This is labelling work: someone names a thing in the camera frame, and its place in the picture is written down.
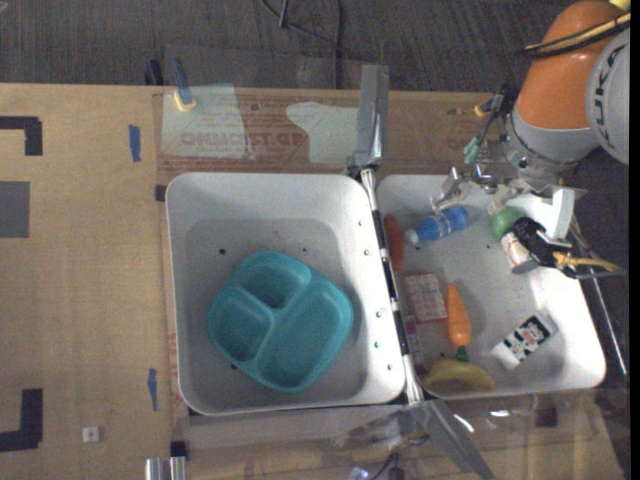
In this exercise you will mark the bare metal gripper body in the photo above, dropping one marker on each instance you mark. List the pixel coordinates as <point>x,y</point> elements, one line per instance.
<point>500,168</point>

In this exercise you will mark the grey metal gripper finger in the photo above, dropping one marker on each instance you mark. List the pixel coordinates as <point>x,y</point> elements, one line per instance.
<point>452,188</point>
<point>504,197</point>

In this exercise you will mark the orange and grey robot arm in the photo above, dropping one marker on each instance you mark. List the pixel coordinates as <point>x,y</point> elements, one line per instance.
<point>555,93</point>

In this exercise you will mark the green round toy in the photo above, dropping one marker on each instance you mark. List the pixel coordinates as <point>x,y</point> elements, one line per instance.
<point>502,222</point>

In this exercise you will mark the blue plastic bottle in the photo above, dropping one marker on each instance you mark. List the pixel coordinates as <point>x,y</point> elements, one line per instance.
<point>442,225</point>

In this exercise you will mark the small white can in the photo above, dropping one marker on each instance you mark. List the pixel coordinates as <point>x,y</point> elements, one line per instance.
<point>515,253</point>

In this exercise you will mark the brown toy sausage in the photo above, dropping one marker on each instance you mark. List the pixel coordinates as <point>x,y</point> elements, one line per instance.
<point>395,243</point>

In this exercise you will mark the white plastic tray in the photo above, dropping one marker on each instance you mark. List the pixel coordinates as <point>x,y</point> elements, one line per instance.
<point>505,293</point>
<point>280,203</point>

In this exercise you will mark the orange and white packet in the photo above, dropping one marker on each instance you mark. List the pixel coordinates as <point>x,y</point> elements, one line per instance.
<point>425,298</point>

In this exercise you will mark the orange toy carrot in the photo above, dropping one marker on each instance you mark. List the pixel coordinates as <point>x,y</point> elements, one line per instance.
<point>458,318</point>

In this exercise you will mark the white carton with cow print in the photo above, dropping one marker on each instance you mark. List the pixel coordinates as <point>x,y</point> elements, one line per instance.
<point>525,340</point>

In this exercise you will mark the pink and white carton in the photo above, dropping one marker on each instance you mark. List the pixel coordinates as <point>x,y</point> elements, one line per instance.
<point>414,340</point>

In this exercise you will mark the brown cardboard board red print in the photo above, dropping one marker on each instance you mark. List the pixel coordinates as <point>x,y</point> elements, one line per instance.
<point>280,133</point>

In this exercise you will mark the yellow banana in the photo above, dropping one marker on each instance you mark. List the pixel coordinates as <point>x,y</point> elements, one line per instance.
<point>460,377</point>

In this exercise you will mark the teal divided plate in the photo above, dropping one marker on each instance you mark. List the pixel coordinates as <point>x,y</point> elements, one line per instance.
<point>280,320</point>

